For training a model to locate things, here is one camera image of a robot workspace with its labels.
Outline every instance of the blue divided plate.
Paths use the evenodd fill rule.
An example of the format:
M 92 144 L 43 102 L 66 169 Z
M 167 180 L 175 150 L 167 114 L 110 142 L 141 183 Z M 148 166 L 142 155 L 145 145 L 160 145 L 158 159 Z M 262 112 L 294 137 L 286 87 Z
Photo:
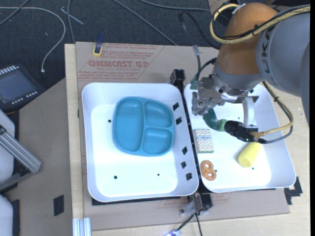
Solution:
M 173 113 L 165 104 L 141 97 L 126 97 L 116 106 L 113 119 L 115 145 L 126 153 L 158 156 L 174 142 Z

